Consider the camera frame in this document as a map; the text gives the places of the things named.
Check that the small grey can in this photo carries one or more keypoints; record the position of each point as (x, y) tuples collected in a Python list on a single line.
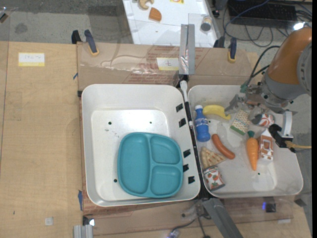
[(206, 23)]

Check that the white and green carton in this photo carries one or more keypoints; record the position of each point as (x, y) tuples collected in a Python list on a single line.
[(239, 123)]

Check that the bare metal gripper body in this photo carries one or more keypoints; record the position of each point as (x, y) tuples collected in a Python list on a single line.
[(257, 98)]

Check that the beige pizza slice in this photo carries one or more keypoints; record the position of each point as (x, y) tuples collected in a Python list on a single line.
[(210, 157)]

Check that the orange and white can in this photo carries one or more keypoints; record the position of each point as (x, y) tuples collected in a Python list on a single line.
[(267, 120)]

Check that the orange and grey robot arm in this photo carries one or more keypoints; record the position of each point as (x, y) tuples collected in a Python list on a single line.
[(288, 58)]

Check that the brown cardboard board red print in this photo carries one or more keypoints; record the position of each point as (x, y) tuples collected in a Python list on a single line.
[(119, 66)]

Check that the thin black and white rod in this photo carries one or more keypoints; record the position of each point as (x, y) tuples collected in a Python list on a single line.
[(188, 110)]

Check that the white plastic tray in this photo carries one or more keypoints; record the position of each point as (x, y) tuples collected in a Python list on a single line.
[(104, 100), (247, 182)]

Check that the white strawberry print packet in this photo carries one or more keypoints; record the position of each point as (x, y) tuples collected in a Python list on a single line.
[(213, 178)]

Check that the orange bread slice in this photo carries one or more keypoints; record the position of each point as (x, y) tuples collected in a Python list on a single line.
[(154, 15)]

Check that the blue divided plate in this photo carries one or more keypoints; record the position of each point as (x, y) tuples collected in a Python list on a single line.
[(135, 162)]

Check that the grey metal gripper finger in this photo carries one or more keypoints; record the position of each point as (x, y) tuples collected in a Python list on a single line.
[(255, 116), (234, 105)]

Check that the orange carrot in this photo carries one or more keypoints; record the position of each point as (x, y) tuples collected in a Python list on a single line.
[(252, 150)]

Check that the white and orange carton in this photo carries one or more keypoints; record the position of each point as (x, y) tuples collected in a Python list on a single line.
[(266, 146)]

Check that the orange sausage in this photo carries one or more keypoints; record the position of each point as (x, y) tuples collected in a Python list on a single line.
[(223, 147)]

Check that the blue toy bottle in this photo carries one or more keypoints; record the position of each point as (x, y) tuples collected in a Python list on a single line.
[(202, 128)]

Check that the yellow banana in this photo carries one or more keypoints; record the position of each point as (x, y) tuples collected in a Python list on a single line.
[(214, 109)]

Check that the beige croissant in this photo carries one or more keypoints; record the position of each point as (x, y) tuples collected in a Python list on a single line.
[(143, 2)]

